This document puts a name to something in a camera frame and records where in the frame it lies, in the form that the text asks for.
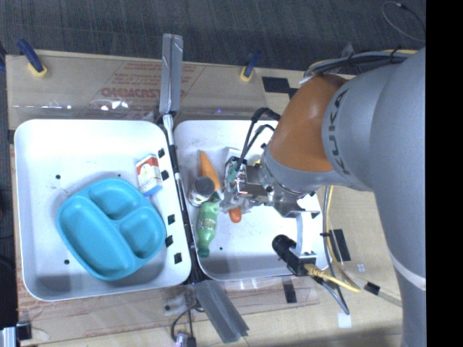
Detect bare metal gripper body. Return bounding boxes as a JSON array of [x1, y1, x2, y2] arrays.
[[234, 163, 313, 213]]

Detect orange carrot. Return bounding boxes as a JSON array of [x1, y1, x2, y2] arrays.
[[197, 150, 222, 192]]

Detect small white can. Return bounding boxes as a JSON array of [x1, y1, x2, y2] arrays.
[[187, 176, 216, 207]]

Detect green plastic bottle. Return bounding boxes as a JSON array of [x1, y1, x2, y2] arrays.
[[195, 200, 221, 259]]

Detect white plastic tray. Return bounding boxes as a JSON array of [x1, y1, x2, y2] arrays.
[[172, 119, 332, 283], [13, 118, 192, 302]]

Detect red and white carton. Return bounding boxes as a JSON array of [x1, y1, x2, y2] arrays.
[[135, 153, 164, 197]]

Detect blue divided plate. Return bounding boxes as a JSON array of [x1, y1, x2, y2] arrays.
[[56, 177, 168, 282]]

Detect brown cardboard board red print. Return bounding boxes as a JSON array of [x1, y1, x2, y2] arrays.
[[5, 48, 403, 347]]

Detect black cylinder on white bracket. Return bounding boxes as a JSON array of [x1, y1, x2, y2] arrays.
[[271, 210, 321, 278]]

